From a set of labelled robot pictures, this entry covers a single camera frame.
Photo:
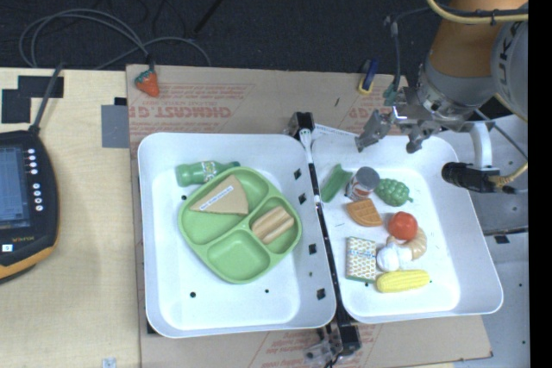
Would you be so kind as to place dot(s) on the black cylinder on white bracket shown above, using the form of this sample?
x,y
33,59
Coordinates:
x,y
468,177

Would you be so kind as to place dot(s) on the orange waffle slice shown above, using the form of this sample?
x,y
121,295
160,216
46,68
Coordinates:
x,y
363,213

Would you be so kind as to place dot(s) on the tan triangular sandwich slice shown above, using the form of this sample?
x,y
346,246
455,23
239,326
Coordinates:
x,y
226,198

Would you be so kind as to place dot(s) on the red tomato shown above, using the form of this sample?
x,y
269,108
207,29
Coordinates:
x,y
402,225

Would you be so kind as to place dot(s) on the red strawberry with green leaves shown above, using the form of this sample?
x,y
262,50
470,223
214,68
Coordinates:
x,y
148,84

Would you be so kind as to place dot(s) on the tan hot dog bun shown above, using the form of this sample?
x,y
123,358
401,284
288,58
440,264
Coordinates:
x,y
272,224

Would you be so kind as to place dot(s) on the green divided plate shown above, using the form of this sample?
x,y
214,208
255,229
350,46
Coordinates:
x,y
237,256

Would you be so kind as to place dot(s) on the brown cardboard board red print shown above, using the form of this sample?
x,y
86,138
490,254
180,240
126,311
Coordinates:
x,y
194,107

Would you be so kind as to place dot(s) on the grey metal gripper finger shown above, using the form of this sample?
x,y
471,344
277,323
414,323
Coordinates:
x,y
373,129
417,139

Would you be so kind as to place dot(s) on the white garlic bulb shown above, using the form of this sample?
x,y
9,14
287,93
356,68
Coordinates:
x,y
389,258

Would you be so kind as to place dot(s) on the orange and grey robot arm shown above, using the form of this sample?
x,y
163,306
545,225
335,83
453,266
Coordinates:
x,y
470,30

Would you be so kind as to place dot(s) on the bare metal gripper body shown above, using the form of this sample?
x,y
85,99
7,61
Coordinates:
x,y
435,114

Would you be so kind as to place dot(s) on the thin black and white rod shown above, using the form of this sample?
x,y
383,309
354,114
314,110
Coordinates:
x,y
324,224

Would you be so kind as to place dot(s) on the green grapes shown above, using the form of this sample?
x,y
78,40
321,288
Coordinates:
x,y
391,191

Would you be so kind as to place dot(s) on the white plastic tray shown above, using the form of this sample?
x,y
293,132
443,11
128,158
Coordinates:
x,y
444,228
241,306

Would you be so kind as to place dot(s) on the small can with grey lid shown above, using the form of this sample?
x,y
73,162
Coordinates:
x,y
363,184

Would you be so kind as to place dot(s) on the yellow corn cob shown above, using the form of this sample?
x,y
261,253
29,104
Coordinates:
x,y
402,281

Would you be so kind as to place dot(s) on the tan croissant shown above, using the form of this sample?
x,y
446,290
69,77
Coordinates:
x,y
419,245

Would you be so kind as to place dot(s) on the green plastic bottle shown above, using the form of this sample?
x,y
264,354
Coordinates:
x,y
194,173

